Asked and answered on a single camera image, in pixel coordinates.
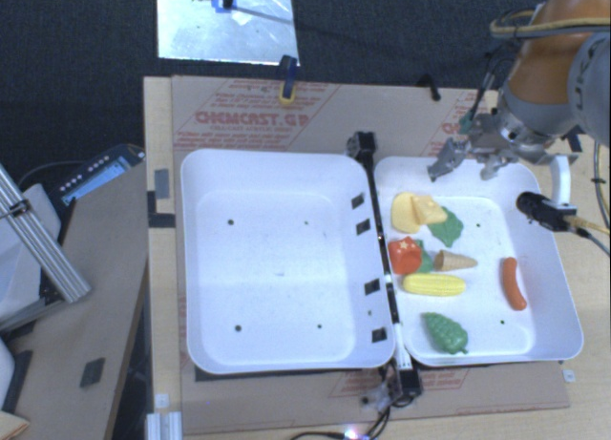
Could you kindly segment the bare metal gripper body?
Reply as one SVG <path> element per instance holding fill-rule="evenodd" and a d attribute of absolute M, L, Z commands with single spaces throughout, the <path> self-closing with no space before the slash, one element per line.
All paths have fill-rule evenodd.
<path fill-rule="evenodd" d="M 535 165 L 546 165 L 554 157 L 547 149 L 555 137 L 527 127 L 511 113 L 475 115 L 467 137 L 470 152 L 479 158 L 519 158 Z"/>

